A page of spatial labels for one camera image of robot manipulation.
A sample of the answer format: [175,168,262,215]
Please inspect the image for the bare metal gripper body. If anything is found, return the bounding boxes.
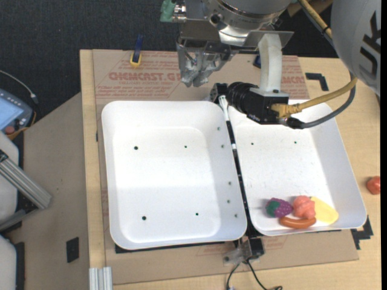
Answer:
[176,0,275,71]

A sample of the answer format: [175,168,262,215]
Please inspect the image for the brown cardboard board red print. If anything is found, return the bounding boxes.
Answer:
[92,49,360,285]

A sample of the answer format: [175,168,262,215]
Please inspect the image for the thin black and white rod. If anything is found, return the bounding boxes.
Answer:
[222,97,252,239]

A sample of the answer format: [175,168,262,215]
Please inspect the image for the white plastic tray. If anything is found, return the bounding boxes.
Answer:
[101,100,248,251]
[226,98,368,237]

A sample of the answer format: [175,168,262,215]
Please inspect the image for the purple grapes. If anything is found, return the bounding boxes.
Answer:
[265,197,294,219]

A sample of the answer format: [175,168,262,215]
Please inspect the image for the pink lumpy toy food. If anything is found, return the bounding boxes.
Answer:
[291,195,316,219]

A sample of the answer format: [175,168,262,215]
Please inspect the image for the orange sausage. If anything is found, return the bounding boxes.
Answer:
[279,215,317,230]

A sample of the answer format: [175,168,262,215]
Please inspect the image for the yellow toy wedge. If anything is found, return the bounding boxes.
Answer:
[310,196,339,225]

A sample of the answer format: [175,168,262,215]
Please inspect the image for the red-orange toy food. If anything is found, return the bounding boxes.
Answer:
[366,176,381,196]

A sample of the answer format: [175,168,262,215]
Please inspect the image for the black cylinder on white bracket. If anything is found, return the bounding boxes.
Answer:
[226,33,290,124]

